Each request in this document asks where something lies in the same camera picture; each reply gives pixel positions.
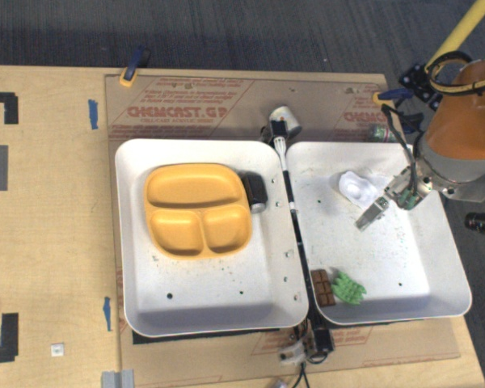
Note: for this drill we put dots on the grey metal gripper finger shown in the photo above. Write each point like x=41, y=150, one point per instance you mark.
x=365, y=218
x=382, y=205

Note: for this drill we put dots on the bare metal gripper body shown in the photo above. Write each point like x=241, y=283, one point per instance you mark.
x=404, y=188

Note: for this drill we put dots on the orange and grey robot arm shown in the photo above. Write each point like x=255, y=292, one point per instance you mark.
x=460, y=111

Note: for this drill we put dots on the white crumpled plastic cup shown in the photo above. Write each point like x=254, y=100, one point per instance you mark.
x=357, y=188

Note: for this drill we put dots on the white plastic tray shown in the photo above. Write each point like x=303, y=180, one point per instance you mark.
x=210, y=281
x=388, y=257

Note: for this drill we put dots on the green can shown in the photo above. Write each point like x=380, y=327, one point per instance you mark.
x=380, y=133

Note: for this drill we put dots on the green toy lettuce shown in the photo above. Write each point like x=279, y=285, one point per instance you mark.
x=347, y=289

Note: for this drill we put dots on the thin black and white rod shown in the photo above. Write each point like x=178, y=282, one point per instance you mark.
x=293, y=204

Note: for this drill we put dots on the brown chocolate bar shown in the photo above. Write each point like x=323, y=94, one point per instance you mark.
x=322, y=287

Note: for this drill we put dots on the brown cardboard board, red print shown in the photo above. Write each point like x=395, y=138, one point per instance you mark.
x=226, y=107

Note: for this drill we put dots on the yellow divided plate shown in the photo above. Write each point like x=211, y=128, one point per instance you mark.
x=186, y=184

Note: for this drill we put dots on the small white square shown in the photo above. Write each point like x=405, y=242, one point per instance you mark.
x=57, y=349

